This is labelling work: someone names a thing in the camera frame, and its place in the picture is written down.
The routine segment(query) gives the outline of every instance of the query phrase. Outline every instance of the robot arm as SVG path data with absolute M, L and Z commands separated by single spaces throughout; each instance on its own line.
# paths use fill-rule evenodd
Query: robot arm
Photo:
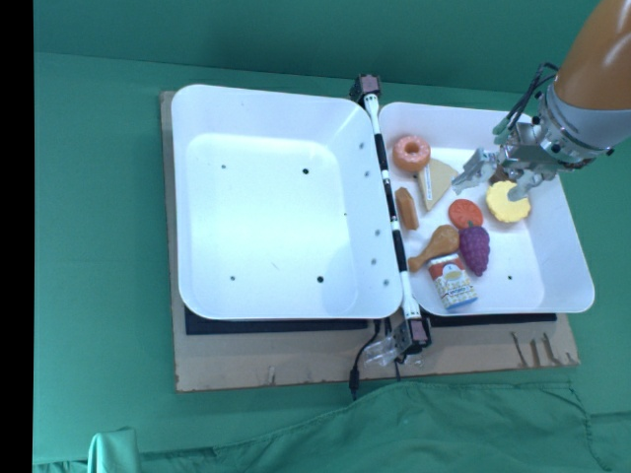
M 544 76 L 546 69 L 554 73 Z M 539 100 L 537 115 L 520 122 L 532 96 Z M 517 184 L 509 198 L 519 200 L 558 172 L 610 155 L 631 137 L 631 0 L 601 0 L 561 67 L 540 65 L 493 133 L 498 151 L 476 150 L 452 181 L 456 193 L 499 173 Z

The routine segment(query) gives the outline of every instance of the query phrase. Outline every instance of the pink donut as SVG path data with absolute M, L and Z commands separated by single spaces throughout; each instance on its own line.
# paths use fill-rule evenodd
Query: pink donut
M 430 162 L 430 145 L 421 137 L 408 135 L 394 144 L 394 164 L 405 171 L 419 171 Z

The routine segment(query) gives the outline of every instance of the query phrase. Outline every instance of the green cloth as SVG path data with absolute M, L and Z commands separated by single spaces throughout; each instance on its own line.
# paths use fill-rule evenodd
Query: green cloth
M 239 443 L 141 453 L 133 430 L 95 435 L 87 462 L 37 473 L 631 471 L 631 418 L 595 433 L 568 384 L 404 381 L 340 410 Z

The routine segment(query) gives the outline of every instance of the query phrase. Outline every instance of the yellow round toy with scalloped edge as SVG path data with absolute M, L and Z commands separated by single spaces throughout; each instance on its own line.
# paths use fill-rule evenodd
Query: yellow round toy with scalloped edge
M 509 200 L 509 191 L 515 186 L 514 182 L 501 180 L 486 190 L 486 205 L 491 214 L 502 223 L 516 223 L 530 213 L 530 202 L 527 198 Z

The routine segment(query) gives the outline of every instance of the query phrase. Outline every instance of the green table surface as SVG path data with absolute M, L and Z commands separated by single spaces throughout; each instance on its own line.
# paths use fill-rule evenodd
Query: green table surface
M 194 83 L 344 98 L 352 79 L 35 54 L 34 463 L 85 458 L 124 426 L 141 451 L 173 450 L 350 403 L 345 383 L 175 393 L 159 93 Z M 519 95 L 384 82 L 382 104 L 508 110 Z M 631 410 L 630 160 L 627 141 L 562 178 L 596 286 L 570 316 L 581 364 L 432 381 L 569 380 L 592 414 Z

